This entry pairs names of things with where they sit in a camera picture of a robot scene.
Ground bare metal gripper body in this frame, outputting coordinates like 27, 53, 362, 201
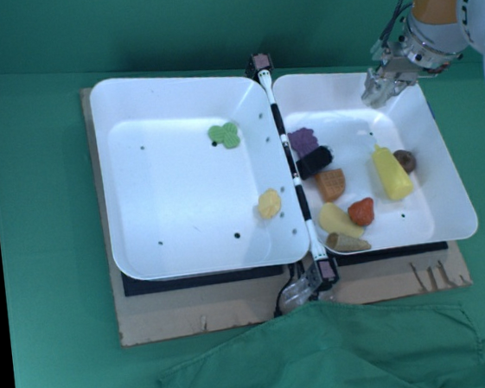
374, 28, 453, 89

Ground white plastic tray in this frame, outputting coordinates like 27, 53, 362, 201
270, 54, 482, 262
86, 56, 314, 287

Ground brown toy doughnut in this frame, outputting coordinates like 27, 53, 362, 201
392, 147, 418, 176

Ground yellow toy squeeze bottle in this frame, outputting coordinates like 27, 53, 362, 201
369, 139, 416, 204

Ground purple toy grapes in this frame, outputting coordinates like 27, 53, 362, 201
286, 125, 322, 161

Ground black cylinder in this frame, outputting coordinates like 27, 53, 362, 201
294, 143, 338, 181

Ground orange toy waffle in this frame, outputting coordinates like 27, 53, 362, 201
313, 167, 349, 205

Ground black and white thin rod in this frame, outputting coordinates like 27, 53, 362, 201
256, 64, 332, 268

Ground red toy strawberry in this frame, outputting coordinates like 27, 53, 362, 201
346, 195, 378, 229

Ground yellow toy cheese wedge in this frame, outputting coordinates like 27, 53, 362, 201
316, 198, 367, 243

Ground yellow toy biscuit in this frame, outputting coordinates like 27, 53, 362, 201
254, 187, 284, 221

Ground tan toy ice cream cone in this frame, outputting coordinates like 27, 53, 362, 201
324, 227, 373, 256

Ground green toy broccoli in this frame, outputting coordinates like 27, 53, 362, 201
206, 119, 244, 154

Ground crumpled green cloth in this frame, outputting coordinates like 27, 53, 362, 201
56, 281, 485, 388

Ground brown cardboard board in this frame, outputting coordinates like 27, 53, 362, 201
80, 47, 476, 350

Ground black block with wires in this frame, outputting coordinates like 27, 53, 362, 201
303, 256, 343, 294
242, 51, 276, 81

